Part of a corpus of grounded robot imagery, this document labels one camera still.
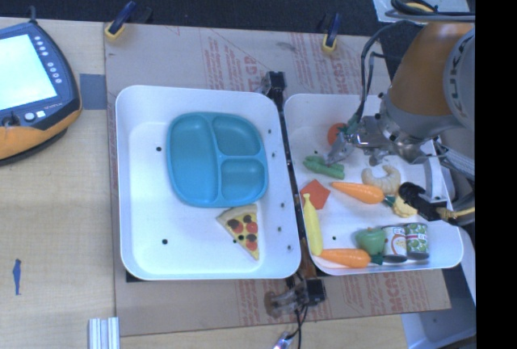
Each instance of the cardboard sheet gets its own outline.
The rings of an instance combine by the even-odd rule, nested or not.
[[[288,290],[284,280],[151,282],[128,277],[120,259],[117,195],[115,101],[120,91],[137,84],[257,91],[266,72],[282,71],[287,82],[285,99],[296,93],[357,95],[360,54],[368,39],[339,36],[331,54],[321,51],[322,35],[308,33],[128,24],[119,39],[105,39],[116,315],[121,336],[296,319],[288,314],[274,318],[263,303],[268,292]],[[372,51],[381,53],[380,46],[375,44]],[[384,61],[375,63],[373,95],[389,86]],[[441,270],[322,278],[327,299],[309,310],[309,321],[451,307]]]

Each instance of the toy can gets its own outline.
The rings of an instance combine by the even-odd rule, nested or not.
[[[402,263],[407,260],[406,231],[404,227],[386,225],[382,227],[386,234],[385,248],[382,253],[387,263]]]
[[[409,223],[404,225],[406,230],[407,257],[422,260],[429,257],[429,242],[427,240],[427,225]]]

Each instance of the blue divided plate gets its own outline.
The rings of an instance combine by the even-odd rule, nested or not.
[[[196,207],[251,204],[267,189],[267,160],[257,128],[240,116],[192,112],[175,118],[166,142],[178,197]]]

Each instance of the wire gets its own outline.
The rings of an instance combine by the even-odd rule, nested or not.
[[[393,9],[385,15],[395,19],[413,21],[456,21],[474,22],[476,14],[469,11],[438,11],[438,6],[432,6],[423,0],[391,0]]]
[[[31,15],[30,22],[36,23],[36,8],[34,6],[29,6],[29,13]]]
[[[382,53],[377,53],[377,52],[370,52],[370,57],[368,58],[368,72],[370,74],[370,78],[373,75],[373,66],[374,66],[374,60],[376,57],[379,57],[380,59],[385,59],[386,61],[396,61],[398,63],[401,62],[400,57],[391,56],[391,55],[383,55]]]
[[[363,51],[361,53],[361,85],[363,87],[363,91],[361,94],[361,101],[359,103],[359,107],[357,108],[357,111],[355,111],[355,121],[359,122],[361,118],[363,117],[364,112],[364,104],[366,103],[366,98],[368,97],[368,92],[370,91],[370,86],[372,84],[372,76],[373,76],[373,69],[371,68],[368,72],[368,77],[366,74],[366,68],[365,68],[365,60],[366,55],[368,54],[370,48],[373,46],[373,44],[376,42],[377,38],[386,30],[389,30],[395,26],[399,26],[404,23],[411,23],[407,20],[399,20],[395,23],[388,24],[381,29],[379,29],[370,39],[366,42],[366,44],[363,47]]]
[[[298,323],[298,327],[294,332],[292,332],[289,336],[286,337],[286,339],[292,339],[296,336],[296,334],[298,334],[298,349],[301,348],[301,327],[305,322],[305,318],[307,317],[308,310],[309,310],[309,305],[302,306],[301,311],[303,313],[303,316],[300,315],[300,311],[298,309],[296,309],[294,311],[294,313],[296,315],[296,322]]]

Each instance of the toy red food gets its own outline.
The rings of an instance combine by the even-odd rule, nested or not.
[[[346,128],[347,124],[344,124],[343,122],[339,122],[337,124],[332,125],[327,134],[326,139],[329,142],[329,145],[333,145],[338,139],[338,134],[342,132]]]
[[[323,187],[317,179],[313,179],[300,191],[301,206],[305,204],[304,194],[310,194],[310,202],[317,210],[321,210],[329,198],[330,190]]]

